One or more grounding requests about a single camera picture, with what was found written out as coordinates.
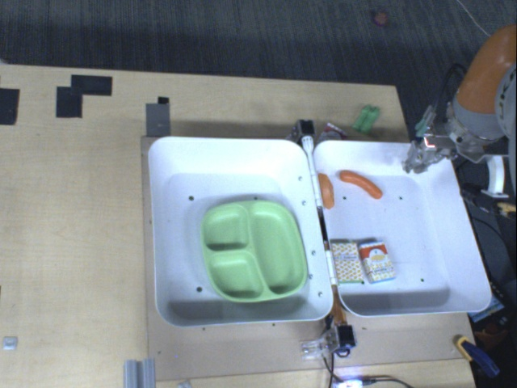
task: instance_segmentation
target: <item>orange sausage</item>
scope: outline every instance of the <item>orange sausage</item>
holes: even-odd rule
[[[345,183],[352,183],[358,187],[361,187],[370,196],[379,200],[382,197],[382,191],[372,181],[364,178],[362,175],[356,174],[352,171],[341,171],[339,173],[339,179]]]
[[[334,186],[330,182],[329,176],[318,173],[317,180],[320,183],[320,189],[322,191],[323,206],[326,209],[332,209],[332,207],[334,207]]]

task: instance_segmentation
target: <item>table top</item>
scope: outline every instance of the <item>table top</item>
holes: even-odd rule
[[[71,75],[111,76],[111,96],[84,95],[81,119],[56,118],[57,87],[70,87]],[[296,120],[313,119],[351,139],[366,139],[351,125],[371,104],[381,113],[368,139],[407,141],[392,86],[1,65],[0,88],[19,90],[16,124],[0,125],[0,337],[19,338],[16,350],[0,351],[0,375],[14,387],[122,386],[124,361],[149,355],[141,181],[147,103],[169,98],[173,135],[283,138]],[[474,386],[452,344],[454,335],[472,339],[466,314],[369,318],[367,326],[351,315],[351,323],[363,343],[355,361],[337,363],[337,374]],[[377,336],[386,341],[376,344]],[[310,368],[191,384],[325,386],[322,365]]]

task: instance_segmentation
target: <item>green plate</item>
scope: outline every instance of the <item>green plate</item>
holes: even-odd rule
[[[264,302],[297,292],[307,280],[298,225],[271,201],[240,201],[207,211],[203,257],[213,288],[233,302]]]

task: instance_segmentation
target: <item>box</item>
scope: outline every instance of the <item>box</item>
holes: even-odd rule
[[[325,141],[313,153],[316,171],[334,185],[336,204],[323,210],[330,241],[381,240],[392,249],[397,272],[396,280],[340,286],[343,304],[363,316],[482,310],[490,302],[490,286],[452,164],[444,160],[426,173],[406,174],[401,162],[409,146]],[[383,197],[373,200],[341,182],[341,170],[368,177]],[[297,144],[164,137],[149,151],[149,177],[156,306],[163,320],[205,327],[315,321],[330,312],[334,268],[327,265],[307,157]],[[235,303],[211,289],[200,226],[210,208],[255,198],[282,204],[293,214],[308,280],[283,299]]]

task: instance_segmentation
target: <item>blue object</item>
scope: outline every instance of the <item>blue object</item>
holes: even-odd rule
[[[467,341],[463,342],[461,346],[472,357],[473,361],[483,369],[487,377],[495,378],[499,375],[498,366],[484,351]]]

